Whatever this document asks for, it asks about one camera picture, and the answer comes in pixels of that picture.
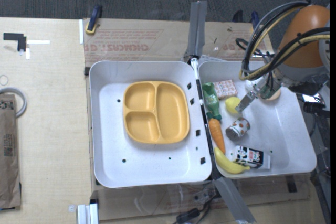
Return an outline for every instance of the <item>plastic bottle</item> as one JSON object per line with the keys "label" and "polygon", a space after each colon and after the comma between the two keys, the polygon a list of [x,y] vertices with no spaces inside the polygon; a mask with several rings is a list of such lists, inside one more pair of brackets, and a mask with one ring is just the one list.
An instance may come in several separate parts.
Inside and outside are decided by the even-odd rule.
{"label": "plastic bottle", "polygon": [[214,84],[212,82],[204,83],[202,85],[202,89],[206,108],[212,114],[213,118],[220,121],[222,116],[219,113],[219,99],[217,97]]}

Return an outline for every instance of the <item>wooden surface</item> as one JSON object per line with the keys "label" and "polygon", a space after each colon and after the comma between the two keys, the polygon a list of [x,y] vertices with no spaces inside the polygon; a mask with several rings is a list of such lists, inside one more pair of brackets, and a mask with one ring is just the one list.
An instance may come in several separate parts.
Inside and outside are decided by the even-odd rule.
{"label": "wooden surface", "polygon": [[[78,20],[0,18],[2,33],[25,34],[30,60],[15,41],[0,40],[0,75],[18,87],[28,106],[18,119],[22,205],[0,212],[0,223],[76,223],[69,205],[88,204],[91,171],[84,50]],[[325,223],[314,186],[305,200],[253,205],[257,223]],[[107,223],[173,223],[176,215],[121,219]],[[227,208],[202,223],[236,223]]]}

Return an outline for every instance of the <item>yellow lemon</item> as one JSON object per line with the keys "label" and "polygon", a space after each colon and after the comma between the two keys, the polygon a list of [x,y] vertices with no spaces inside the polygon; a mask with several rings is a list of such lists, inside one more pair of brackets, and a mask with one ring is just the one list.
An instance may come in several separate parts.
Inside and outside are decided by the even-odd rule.
{"label": "yellow lemon", "polygon": [[232,114],[238,114],[238,111],[235,109],[240,103],[240,99],[238,97],[230,97],[225,100],[226,109],[228,112]]}

